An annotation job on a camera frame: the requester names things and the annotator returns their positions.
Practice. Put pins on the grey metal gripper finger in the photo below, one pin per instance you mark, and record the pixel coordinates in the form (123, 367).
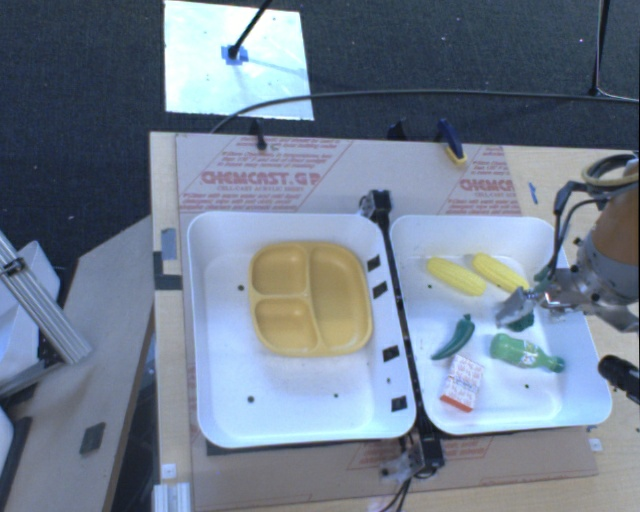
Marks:
(508, 313)
(526, 299)

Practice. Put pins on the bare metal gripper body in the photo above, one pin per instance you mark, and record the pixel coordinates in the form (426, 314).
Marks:
(580, 296)

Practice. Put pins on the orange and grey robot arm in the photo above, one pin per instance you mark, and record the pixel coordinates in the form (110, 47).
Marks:
(617, 225)

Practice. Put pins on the yellow corn cob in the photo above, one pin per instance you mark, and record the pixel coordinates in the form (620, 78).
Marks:
(456, 276)
(497, 271)

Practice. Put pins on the green plastic bottle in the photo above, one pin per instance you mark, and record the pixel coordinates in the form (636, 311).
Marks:
(520, 351)

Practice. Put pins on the green chili pepper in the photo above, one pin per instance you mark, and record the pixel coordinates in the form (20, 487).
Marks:
(457, 339)

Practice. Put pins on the orange and white carton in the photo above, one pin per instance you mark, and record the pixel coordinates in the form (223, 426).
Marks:
(462, 382)

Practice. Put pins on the white plastic tray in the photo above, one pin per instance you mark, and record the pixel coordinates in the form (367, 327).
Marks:
(525, 400)
(230, 390)

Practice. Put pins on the thin black and white rod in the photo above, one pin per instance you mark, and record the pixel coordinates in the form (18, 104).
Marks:
(400, 315)

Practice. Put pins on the yellow divided plate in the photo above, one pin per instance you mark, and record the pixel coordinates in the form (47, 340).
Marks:
(330, 300)

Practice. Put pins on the brown cardboard board, red print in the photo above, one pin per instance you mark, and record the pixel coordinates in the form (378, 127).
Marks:
(320, 170)

